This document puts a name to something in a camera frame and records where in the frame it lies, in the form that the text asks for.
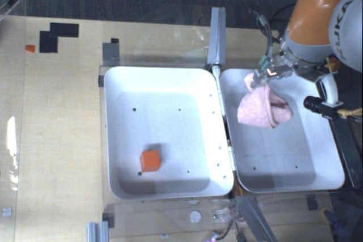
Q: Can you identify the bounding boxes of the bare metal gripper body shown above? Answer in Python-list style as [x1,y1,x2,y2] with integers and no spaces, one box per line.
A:
[261,50,297,80]

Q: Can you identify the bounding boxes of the pink cloth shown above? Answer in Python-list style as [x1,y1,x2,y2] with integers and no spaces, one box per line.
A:
[237,73,294,130]

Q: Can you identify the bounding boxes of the white plastic tray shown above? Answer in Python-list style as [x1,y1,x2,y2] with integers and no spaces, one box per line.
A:
[220,68,346,194]
[103,66,235,202]

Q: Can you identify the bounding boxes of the orange cube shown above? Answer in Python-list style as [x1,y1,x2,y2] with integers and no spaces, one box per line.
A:
[139,150,162,173]

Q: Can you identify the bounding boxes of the black cylinder on white bracket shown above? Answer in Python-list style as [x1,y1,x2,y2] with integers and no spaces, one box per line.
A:
[303,71,345,120]

